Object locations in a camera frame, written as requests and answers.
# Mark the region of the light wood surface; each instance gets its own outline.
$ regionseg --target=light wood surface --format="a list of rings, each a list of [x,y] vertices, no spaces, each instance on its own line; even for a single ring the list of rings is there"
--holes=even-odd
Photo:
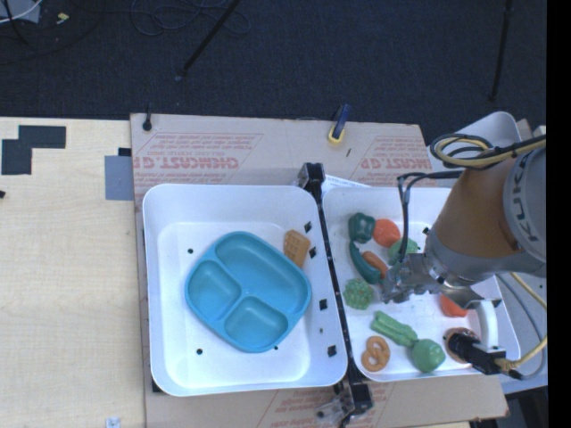
[[[0,118],[0,139],[18,125],[38,120]],[[0,426],[143,427],[134,203],[104,191],[104,157],[130,147],[129,123],[41,125],[65,125],[66,148],[0,176]]]

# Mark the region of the white cable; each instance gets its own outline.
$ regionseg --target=white cable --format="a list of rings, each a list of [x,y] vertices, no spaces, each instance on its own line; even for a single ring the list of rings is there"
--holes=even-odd
[[[25,12],[22,12],[16,16],[12,16],[12,20],[16,20],[19,18],[24,17],[27,14],[30,14],[32,11],[34,11],[34,9],[43,2],[44,0],[37,0],[37,2],[35,2],[33,5],[30,6],[30,8],[28,10],[26,10]],[[7,19],[0,19],[0,24],[4,24],[5,22],[10,22],[10,18]]]

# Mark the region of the white tray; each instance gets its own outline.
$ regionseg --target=white tray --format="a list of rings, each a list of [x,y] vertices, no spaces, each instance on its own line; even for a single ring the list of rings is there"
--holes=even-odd
[[[431,227],[443,208],[450,192],[443,187],[413,187],[410,190],[409,205],[409,237],[423,249],[425,235],[422,230]],[[323,210],[326,216],[327,230],[331,244],[331,252],[335,264],[335,272],[339,289],[343,289],[350,279],[360,277],[354,268],[349,255],[349,217],[356,212],[362,212],[374,218],[389,218],[402,230],[402,208],[396,187],[335,187],[329,190],[323,200]],[[371,250],[388,262],[388,250],[378,245],[374,240],[359,244],[361,251]],[[373,286],[375,298],[366,310],[344,306],[345,315],[351,338],[355,364],[369,379],[378,382],[402,381],[426,378],[431,376],[477,374],[470,364],[460,363],[446,353],[445,361],[433,373],[421,373],[413,365],[410,350],[387,340],[391,349],[391,357],[386,368],[379,372],[369,372],[360,363],[360,356],[365,349],[367,338],[378,335],[369,325],[376,310],[410,325],[418,334],[419,339],[429,338],[439,343],[444,350],[444,333],[453,327],[465,327],[481,333],[476,312],[471,309],[466,317],[446,317],[440,310],[438,295],[411,295],[409,301],[397,304],[384,303],[380,300],[380,287]],[[501,298],[500,288],[495,277],[473,286],[474,290],[485,298]],[[498,319],[500,346],[507,352],[507,358],[520,358],[519,344],[509,319],[508,311],[502,302],[496,308]]]
[[[328,386],[343,378],[348,358],[319,212],[309,193],[293,186],[157,185],[143,200],[143,217],[151,370],[162,390],[193,396]],[[186,277],[218,238],[244,231],[283,250],[285,233],[305,234],[308,223],[306,236],[316,250],[302,267],[311,285],[310,305],[276,349],[238,350],[186,305]]]

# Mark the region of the blue plate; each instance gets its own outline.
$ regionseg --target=blue plate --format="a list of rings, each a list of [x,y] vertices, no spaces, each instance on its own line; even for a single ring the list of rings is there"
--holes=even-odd
[[[189,308],[214,332],[245,352],[279,344],[305,313],[311,286],[283,252],[246,232],[216,241],[185,283]]]

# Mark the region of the blue clip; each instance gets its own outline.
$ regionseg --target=blue clip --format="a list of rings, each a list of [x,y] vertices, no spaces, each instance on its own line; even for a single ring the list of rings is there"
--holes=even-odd
[[[337,110],[335,116],[333,117],[335,124],[329,130],[329,135],[327,136],[327,139],[329,140],[330,143],[333,144],[341,143],[341,140],[343,139],[343,135],[345,133],[345,122],[349,117],[350,110],[351,106],[348,105],[347,103],[339,106],[339,109]]]

